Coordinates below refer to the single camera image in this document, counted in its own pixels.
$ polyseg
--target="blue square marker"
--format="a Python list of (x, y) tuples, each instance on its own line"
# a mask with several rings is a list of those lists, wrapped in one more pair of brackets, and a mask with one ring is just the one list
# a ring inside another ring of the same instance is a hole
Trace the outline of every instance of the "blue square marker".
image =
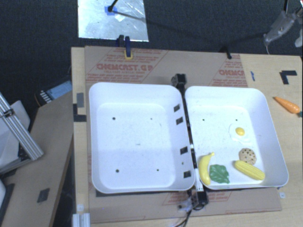
[(107, 15), (113, 16), (113, 15), (115, 15), (114, 12), (118, 12), (118, 9), (117, 9), (115, 6), (113, 7), (113, 10), (112, 10), (112, 11), (114, 11), (114, 12), (109, 12), (109, 11), (108, 11), (108, 7), (109, 7), (109, 6), (105, 6), (105, 7), (104, 7), (104, 10), (105, 10), (105, 12), (106, 12)]

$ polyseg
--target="egg yolk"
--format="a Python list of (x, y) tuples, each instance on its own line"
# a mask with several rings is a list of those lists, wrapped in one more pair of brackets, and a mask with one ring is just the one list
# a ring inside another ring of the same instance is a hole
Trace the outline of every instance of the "egg yolk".
[(243, 128), (238, 127), (236, 129), (236, 133), (240, 136), (243, 136), (245, 134), (245, 130)]

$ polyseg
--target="green leafy vegetable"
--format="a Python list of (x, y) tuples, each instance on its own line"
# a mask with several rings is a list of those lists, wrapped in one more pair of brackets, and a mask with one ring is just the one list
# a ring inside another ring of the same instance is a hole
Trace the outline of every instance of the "green leafy vegetable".
[(229, 174), (225, 166), (211, 165), (209, 167), (210, 179), (217, 183), (229, 183)]

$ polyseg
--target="dark background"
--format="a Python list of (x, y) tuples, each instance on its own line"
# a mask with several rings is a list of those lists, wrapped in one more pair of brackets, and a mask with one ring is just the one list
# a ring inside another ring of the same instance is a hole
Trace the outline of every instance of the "dark background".
[[(285, 0), (143, 1), (150, 41), (133, 47), (218, 52), (227, 46), (231, 53), (266, 54), (263, 34)], [(290, 12), (298, 6), (299, 1), (289, 0)], [(35, 92), (69, 73), (71, 47), (115, 46), (114, 41), (78, 38), (77, 8), (77, 0), (0, 0), (0, 92), (10, 104), (21, 100), (32, 119)], [(302, 47), (294, 46), (299, 29), (296, 22), (269, 52), (302, 56)], [(71, 209), (64, 201), (70, 199), (70, 186), (64, 189), (62, 218), (63, 210)]]

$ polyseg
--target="metal plate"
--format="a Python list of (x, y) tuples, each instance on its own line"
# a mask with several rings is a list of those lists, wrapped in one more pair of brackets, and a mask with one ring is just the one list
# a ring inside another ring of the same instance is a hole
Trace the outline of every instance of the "metal plate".
[(119, 0), (113, 13), (107, 7), (114, 0), (78, 0), (80, 38), (112, 39), (129, 36), (148, 42), (143, 0)]

